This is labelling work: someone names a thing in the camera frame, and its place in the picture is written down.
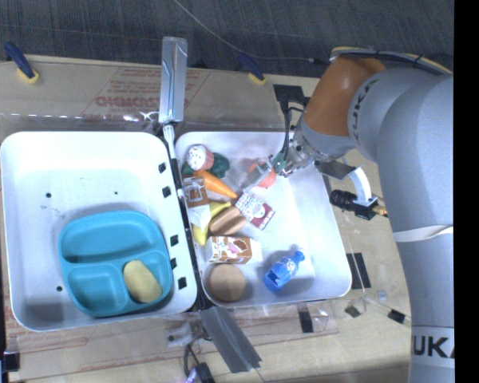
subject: carrot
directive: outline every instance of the carrot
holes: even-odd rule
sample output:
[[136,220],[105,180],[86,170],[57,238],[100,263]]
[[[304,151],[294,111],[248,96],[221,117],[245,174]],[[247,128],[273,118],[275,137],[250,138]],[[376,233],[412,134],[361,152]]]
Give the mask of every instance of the carrot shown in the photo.
[[209,191],[226,195],[231,199],[238,198],[238,195],[234,193],[234,191],[228,185],[207,170],[195,170],[193,175],[202,176],[204,178],[204,185]]

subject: robotic arm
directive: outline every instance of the robotic arm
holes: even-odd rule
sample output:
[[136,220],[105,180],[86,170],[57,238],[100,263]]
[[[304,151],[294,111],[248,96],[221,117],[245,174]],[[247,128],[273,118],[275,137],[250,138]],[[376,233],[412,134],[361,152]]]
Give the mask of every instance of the robotic arm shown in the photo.
[[[271,166],[287,176],[313,164],[334,178],[355,177],[359,189],[362,176],[337,159],[357,148],[378,165],[410,295],[409,381],[455,381],[453,75],[434,63],[386,69],[356,53],[332,59]],[[375,198],[348,203],[369,207]]]

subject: blue plate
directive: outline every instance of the blue plate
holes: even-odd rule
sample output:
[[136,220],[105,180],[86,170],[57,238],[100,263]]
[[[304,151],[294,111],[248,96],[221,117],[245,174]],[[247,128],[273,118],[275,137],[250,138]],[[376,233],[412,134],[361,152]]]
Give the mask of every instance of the blue plate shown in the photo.
[[[139,211],[108,211],[67,224],[58,236],[65,287],[74,304],[96,318],[126,314],[163,300],[172,288],[172,268],[160,228]],[[153,273],[162,295],[137,302],[122,271],[138,259]]]

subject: table surface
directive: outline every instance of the table surface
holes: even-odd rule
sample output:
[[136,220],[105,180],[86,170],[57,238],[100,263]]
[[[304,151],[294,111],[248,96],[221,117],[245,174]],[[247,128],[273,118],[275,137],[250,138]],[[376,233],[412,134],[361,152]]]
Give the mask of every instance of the table surface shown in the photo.
[[[71,69],[71,73],[89,67],[157,68],[64,58],[28,58],[34,68],[38,65],[42,69],[43,65],[49,64],[58,69]],[[0,63],[0,72],[5,66],[12,65]],[[301,86],[309,97],[318,82],[315,78],[267,75],[267,82],[257,85],[246,73],[210,69],[190,69],[188,75],[187,123],[184,124],[187,131],[212,130],[217,123],[222,124],[220,128],[228,129],[263,130],[267,127],[281,130],[283,118],[273,85]],[[0,142],[12,132],[30,128],[29,118],[32,118],[25,110],[26,124],[18,124],[18,118],[5,115],[4,109],[12,106],[21,113],[22,106],[28,108],[25,104],[36,101],[35,106],[41,113],[44,106],[42,95],[39,99],[29,87],[19,84],[19,90],[8,88],[15,92],[13,96],[8,95],[4,84],[0,84]],[[106,89],[112,88],[110,84],[106,85],[102,96]],[[55,101],[71,101],[69,95],[64,97],[64,90],[58,97],[50,98],[52,104],[47,108],[51,112],[54,112]],[[97,111],[87,107],[86,112],[90,115]],[[373,193],[382,197],[376,165],[356,151],[349,152],[346,161],[353,166],[362,165]],[[354,190],[352,183],[345,180],[332,180],[331,187]],[[9,373],[10,381],[185,381],[184,347],[169,345],[167,333],[194,314],[111,322],[58,332],[39,333],[20,326],[10,308],[1,194],[0,188],[7,349],[21,355],[20,369]],[[233,310],[233,317],[262,361],[258,369],[231,373],[213,342],[200,339],[193,349],[200,362],[208,363],[217,382],[406,381],[410,361],[410,301],[390,223],[383,217],[365,221],[336,207],[334,213],[346,253],[362,255],[370,286],[363,285],[350,290],[344,297],[324,302]],[[389,318],[387,315],[392,310],[404,314],[405,321],[400,323]],[[312,332],[303,331],[300,311],[308,311]]]

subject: blue bottle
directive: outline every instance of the blue bottle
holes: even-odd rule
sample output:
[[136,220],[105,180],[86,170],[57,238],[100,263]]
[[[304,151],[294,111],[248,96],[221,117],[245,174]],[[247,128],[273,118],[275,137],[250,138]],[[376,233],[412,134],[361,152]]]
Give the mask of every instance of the blue bottle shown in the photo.
[[273,264],[270,270],[264,275],[264,285],[273,292],[280,290],[295,276],[300,262],[304,259],[305,255],[302,251],[295,251],[293,255],[282,257],[282,259]]

